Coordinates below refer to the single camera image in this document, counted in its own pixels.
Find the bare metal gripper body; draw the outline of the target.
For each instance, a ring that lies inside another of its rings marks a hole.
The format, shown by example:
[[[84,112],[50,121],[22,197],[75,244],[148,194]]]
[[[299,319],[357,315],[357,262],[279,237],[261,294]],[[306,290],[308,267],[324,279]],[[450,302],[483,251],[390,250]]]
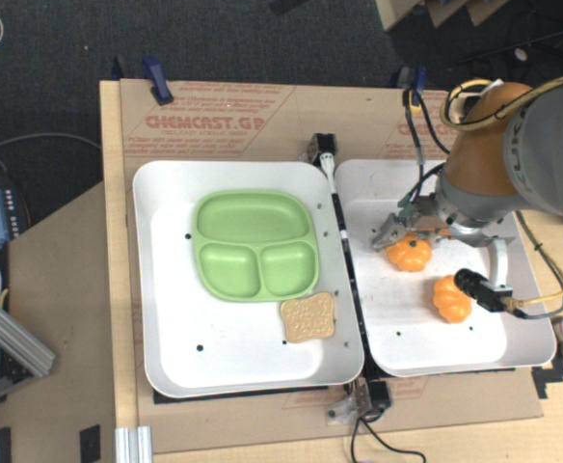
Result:
[[[472,247],[485,245],[487,236],[483,229],[485,221],[476,220],[464,214],[444,194],[430,194],[428,196],[410,196],[402,199],[398,217],[409,232],[427,238],[428,232],[446,229],[452,235],[451,239],[459,240]]]

